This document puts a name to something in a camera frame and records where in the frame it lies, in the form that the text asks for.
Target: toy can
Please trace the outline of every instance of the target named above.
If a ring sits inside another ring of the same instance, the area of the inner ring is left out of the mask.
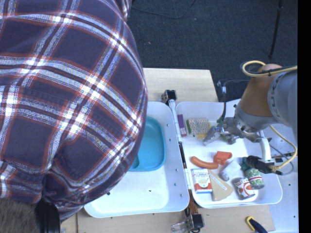
[[[245,174],[253,189],[261,189],[264,187],[264,183],[258,169],[250,168],[245,171]]]
[[[253,197],[255,191],[253,190],[248,178],[243,178],[234,183],[240,199],[245,200]]]

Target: toy sausage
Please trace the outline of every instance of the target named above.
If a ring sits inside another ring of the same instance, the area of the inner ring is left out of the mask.
[[[200,160],[198,157],[191,157],[190,161],[195,164],[198,167],[201,168],[208,168],[208,169],[217,169],[218,168],[218,163],[217,162],[205,162]]]

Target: person's back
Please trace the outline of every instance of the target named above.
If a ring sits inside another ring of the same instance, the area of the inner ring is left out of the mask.
[[[148,100],[130,6],[0,0],[0,200],[64,221],[128,171]]]

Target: small carton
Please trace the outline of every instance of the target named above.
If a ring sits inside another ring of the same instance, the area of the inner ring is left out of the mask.
[[[191,169],[195,193],[211,193],[212,186],[210,183],[207,168]]]

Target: cheese wedge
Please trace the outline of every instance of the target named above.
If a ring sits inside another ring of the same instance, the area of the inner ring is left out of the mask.
[[[213,201],[219,201],[227,198],[232,192],[233,187],[223,181],[216,173],[212,170],[208,170],[210,183],[212,185],[212,199]]]

